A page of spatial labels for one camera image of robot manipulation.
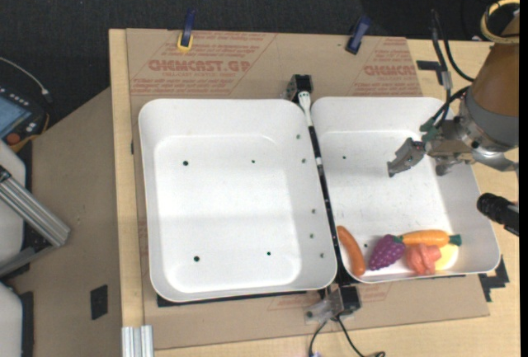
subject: purple grapes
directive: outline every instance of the purple grapes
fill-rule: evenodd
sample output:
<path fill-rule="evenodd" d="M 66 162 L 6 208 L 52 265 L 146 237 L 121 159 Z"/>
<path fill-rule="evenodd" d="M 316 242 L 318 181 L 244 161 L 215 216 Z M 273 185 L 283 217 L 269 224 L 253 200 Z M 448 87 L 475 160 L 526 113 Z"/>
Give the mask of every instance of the purple grapes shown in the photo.
<path fill-rule="evenodd" d="M 369 260 L 370 270 L 379 270 L 392 265 L 403 256 L 405 244 L 394 235 L 387 234 L 375 245 Z"/>

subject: toy carrot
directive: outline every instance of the toy carrot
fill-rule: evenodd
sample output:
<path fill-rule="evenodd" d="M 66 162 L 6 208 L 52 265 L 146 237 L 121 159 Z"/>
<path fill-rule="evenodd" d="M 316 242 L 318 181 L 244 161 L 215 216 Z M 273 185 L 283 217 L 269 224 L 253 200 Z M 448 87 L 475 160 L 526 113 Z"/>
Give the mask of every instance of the toy carrot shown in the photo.
<path fill-rule="evenodd" d="M 365 258 L 356 239 L 348 232 L 348 230 L 339 225 L 337 227 L 337 237 L 341 244 L 345 247 L 346 253 L 352 263 L 352 274 L 354 276 L 362 276 L 366 271 Z"/>
<path fill-rule="evenodd" d="M 443 247 L 446 244 L 455 244 L 456 246 L 462 244 L 462 238 L 459 234 L 449 235 L 446 231 L 442 231 L 441 229 L 413 231 L 400 236 L 400 238 L 406 246 L 426 244 L 427 246 Z"/>

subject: black clamp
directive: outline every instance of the black clamp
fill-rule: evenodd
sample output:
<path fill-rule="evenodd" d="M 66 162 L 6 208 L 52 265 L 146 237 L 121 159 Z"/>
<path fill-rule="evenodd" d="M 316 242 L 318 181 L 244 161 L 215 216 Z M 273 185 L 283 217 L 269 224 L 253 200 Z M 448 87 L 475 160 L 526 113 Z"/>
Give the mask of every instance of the black clamp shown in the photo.
<path fill-rule="evenodd" d="M 357 21 L 356 25 L 351 30 L 352 36 L 346 43 L 345 49 L 348 52 L 354 55 L 358 53 L 361 46 L 361 39 L 369 30 L 371 22 L 371 19 L 367 16 L 361 16 L 361 18 Z"/>
<path fill-rule="evenodd" d="M 313 89 L 312 76 L 308 74 L 295 74 L 291 77 L 288 87 L 282 96 L 288 101 L 298 103 L 299 92 L 311 93 Z"/>
<path fill-rule="evenodd" d="M 195 24 L 196 10 L 189 8 L 183 24 L 183 32 L 180 33 L 177 40 L 177 48 L 187 52 L 192 47 L 192 27 Z"/>

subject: wooden table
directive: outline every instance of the wooden table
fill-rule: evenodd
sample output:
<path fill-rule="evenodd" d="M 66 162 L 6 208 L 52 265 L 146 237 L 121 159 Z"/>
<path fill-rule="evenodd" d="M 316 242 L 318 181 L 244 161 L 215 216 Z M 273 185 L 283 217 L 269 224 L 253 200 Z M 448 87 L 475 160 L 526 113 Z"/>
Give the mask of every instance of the wooden table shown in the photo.
<path fill-rule="evenodd" d="M 431 42 L 409 40 L 413 60 L 436 60 Z M 133 137 L 130 118 L 130 89 L 127 67 L 125 30 L 110 30 L 111 97 L 114 123 L 115 184 L 120 257 L 120 294 L 122 326 L 142 326 L 144 308 L 139 267 L 139 242 L 134 181 L 134 162 L 130 153 Z M 490 44 L 452 42 L 457 64 L 468 74 L 477 74 L 488 54 Z M 466 84 L 453 72 L 454 90 Z M 444 92 L 429 72 L 418 72 L 424 96 L 443 99 Z M 518 150 L 509 153 L 518 160 Z M 474 166 L 478 186 L 509 200 L 516 200 L 518 184 L 513 173 L 500 173 L 485 166 Z M 419 326 L 381 327 L 353 331 L 352 339 L 359 350 L 369 354 L 385 350 L 387 356 L 495 356 L 520 355 L 520 281 L 518 237 L 495 225 L 510 283 L 504 289 L 492 291 L 490 317 L 434 322 Z M 262 341 L 238 342 L 191 348 L 157 351 L 156 356 L 292 356 L 306 355 L 308 336 L 294 336 Z M 354 355 L 342 333 L 322 334 L 316 349 L 326 356 Z"/>

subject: plastic vegetable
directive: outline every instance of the plastic vegetable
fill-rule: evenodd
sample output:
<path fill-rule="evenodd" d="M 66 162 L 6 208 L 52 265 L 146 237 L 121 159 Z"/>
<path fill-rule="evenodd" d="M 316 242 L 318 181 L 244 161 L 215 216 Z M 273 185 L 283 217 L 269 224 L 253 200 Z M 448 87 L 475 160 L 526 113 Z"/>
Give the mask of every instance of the plastic vegetable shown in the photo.
<path fill-rule="evenodd" d="M 356 239 L 341 225 L 337 227 L 337 236 L 341 244 L 345 247 L 348 258 L 352 263 L 352 274 L 354 276 L 362 276 L 366 270 L 365 258 Z"/>
<path fill-rule="evenodd" d="M 435 262 L 436 270 L 444 270 L 451 267 L 453 260 L 458 256 L 459 248 L 454 244 L 446 244 L 440 249 L 442 257 Z"/>
<path fill-rule="evenodd" d="M 375 245 L 370 256 L 369 269 L 378 270 L 392 265 L 405 252 L 405 244 L 398 237 L 387 234 Z"/>
<path fill-rule="evenodd" d="M 446 244 L 455 244 L 456 246 L 462 244 L 462 238 L 459 234 L 449 235 L 446 231 L 442 231 L 441 229 L 413 231 L 400 236 L 400 238 L 406 246 L 426 244 L 427 246 L 443 247 Z"/>
<path fill-rule="evenodd" d="M 428 246 L 423 243 L 407 247 L 405 251 L 407 266 L 418 275 L 434 275 L 436 271 L 435 262 L 441 256 L 438 246 Z"/>

